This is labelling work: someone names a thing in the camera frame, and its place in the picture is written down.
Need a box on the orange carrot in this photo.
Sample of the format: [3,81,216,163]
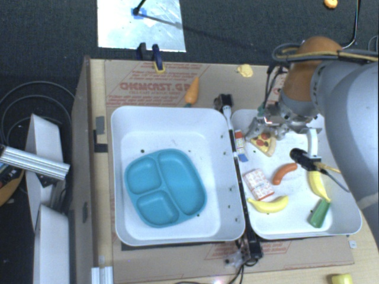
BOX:
[184,76,200,108]

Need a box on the black cylinder on white bracket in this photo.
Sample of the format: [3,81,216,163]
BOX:
[289,128,323,172]

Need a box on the yellow banana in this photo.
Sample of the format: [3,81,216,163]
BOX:
[307,170,332,204]
[246,195,290,214]

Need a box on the orange sausage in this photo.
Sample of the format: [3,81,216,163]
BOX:
[272,162,298,186]

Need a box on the thin black and white rod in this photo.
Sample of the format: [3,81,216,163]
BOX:
[223,105,253,243]

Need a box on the yellow block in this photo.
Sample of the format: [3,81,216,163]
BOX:
[330,273,353,284]

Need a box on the yellow toy biscuit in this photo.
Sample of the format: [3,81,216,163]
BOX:
[237,64,255,78]

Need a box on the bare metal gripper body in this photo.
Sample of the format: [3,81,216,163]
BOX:
[255,102,315,133]

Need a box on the blue divided plate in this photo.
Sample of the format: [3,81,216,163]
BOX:
[123,149,207,227]

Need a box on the white plastic tray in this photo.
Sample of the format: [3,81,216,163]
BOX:
[230,108,363,240]
[110,105,246,247]

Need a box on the small white and red carton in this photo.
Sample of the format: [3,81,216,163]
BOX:
[234,128,249,163]

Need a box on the black block with thin wires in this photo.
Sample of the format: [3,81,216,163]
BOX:
[224,231,264,269]

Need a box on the pizza slice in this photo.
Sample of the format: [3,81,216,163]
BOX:
[250,131,277,158]

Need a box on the orange and white carton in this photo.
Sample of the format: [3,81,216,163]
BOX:
[242,168,275,202]

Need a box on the brown cardboard board red print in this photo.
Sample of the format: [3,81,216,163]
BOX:
[104,59,355,284]

